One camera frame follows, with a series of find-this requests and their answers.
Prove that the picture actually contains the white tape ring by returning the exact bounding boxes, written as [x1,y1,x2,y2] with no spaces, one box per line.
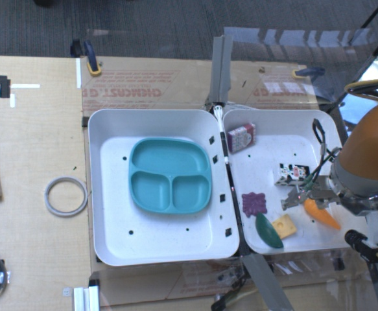
[43,176,89,218]

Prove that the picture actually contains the green leaf-shaped toy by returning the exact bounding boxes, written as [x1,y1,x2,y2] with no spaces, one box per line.
[255,212,285,249]

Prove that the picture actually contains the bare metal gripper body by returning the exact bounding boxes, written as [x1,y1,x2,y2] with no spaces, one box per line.
[307,175,378,216]

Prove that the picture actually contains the white and black printed carton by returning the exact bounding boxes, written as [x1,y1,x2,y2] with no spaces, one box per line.
[274,163,311,188]

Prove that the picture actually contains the black cylinder on white bracket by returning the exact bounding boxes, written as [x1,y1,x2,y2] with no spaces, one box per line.
[344,205,378,266]

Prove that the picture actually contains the orange carrot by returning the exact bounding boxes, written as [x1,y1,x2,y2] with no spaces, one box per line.
[303,198,342,231]

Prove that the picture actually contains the blue divided plate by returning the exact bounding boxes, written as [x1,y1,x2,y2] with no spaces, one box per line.
[128,137,213,215]

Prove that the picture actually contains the white plastic tray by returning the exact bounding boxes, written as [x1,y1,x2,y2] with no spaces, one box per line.
[87,108,241,268]
[222,108,352,256]

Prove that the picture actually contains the brown cardboard board red print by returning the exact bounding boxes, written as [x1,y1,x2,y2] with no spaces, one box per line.
[80,55,378,308]

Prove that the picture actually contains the purple grapes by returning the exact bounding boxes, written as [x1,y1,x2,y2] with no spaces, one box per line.
[241,191,268,219]

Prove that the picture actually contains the yellow cheese wedge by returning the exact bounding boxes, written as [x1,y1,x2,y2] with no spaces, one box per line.
[271,214,298,240]

